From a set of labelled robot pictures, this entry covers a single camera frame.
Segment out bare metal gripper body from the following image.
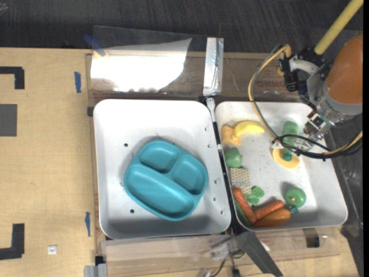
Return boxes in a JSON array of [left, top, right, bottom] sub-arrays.
[[303, 109, 337, 141]]

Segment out white plastic tray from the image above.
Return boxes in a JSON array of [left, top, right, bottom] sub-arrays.
[[214, 100, 349, 231], [92, 98, 232, 240]]

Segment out yellow banana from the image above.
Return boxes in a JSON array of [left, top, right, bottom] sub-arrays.
[[234, 120, 265, 139]]

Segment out green toy apple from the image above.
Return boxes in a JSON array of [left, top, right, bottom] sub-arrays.
[[284, 186, 307, 208]]

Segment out green toy pepper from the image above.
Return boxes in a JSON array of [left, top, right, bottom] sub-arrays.
[[224, 147, 243, 169]]

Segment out patterned square biscuit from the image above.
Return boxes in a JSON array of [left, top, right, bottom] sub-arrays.
[[229, 167, 252, 195]]

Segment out orange toy bread piece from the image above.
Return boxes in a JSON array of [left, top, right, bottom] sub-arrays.
[[221, 125, 243, 147]]

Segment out brown toy sausage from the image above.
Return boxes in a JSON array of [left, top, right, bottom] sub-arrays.
[[232, 186, 258, 224], [253, 199, 285, 220]]

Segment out orange carrot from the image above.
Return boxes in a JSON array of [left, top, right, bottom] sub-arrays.
[[253, 205, 300, 229]]

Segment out green toy pea pod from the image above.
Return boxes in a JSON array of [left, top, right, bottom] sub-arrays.
[[234, 199, 252, 228]]

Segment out yellow foam tube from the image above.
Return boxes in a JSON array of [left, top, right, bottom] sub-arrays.
[[314, 0, 364, 56]]

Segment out blue divided plate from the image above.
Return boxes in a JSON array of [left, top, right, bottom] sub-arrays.
[[123, 139, 209, 222]]

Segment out black cylinder on white bracket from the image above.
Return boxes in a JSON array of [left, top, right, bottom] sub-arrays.
[[277, 50, 321, 93]]

